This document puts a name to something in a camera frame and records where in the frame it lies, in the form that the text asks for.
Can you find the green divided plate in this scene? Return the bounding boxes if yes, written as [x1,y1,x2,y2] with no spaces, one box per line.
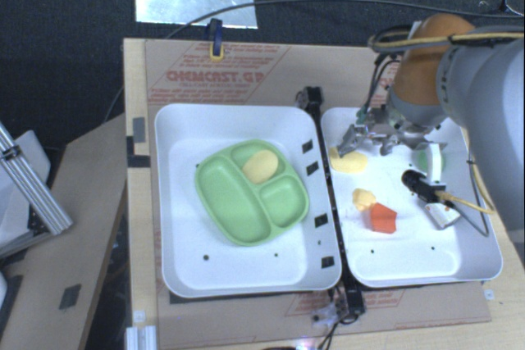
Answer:
[194,139,311,248]

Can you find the orange carton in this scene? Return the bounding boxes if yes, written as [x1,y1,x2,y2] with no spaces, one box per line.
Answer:
[364,202,399,235]

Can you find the yellow flat round biscuit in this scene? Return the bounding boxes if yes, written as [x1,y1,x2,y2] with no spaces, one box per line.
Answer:
[328,146,369,175]

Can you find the thin black rod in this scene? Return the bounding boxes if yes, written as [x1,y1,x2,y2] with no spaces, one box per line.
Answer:
[307,102,363,302]

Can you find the black block with wires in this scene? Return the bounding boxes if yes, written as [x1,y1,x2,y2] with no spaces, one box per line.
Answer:
[295,85,326,112]
[334,286,367,319]

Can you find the black cylinder on white bracket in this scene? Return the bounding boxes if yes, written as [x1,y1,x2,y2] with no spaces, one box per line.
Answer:
[400,142,448,205]

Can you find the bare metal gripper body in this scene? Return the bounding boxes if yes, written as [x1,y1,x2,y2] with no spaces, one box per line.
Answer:
[355,109,449,156]

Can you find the white plastic tray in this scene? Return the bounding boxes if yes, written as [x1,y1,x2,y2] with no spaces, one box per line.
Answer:
[321,106,504,289]
[154,102,343,298]

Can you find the yellow oval bread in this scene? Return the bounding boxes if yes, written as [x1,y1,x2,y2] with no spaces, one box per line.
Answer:
[241,149,280,185]

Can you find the brown cardboard board red print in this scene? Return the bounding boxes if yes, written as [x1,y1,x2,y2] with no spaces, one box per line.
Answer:
[144,39,492,350]

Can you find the small yellow toy food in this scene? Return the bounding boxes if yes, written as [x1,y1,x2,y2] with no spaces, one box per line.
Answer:
[352,188,377,213]

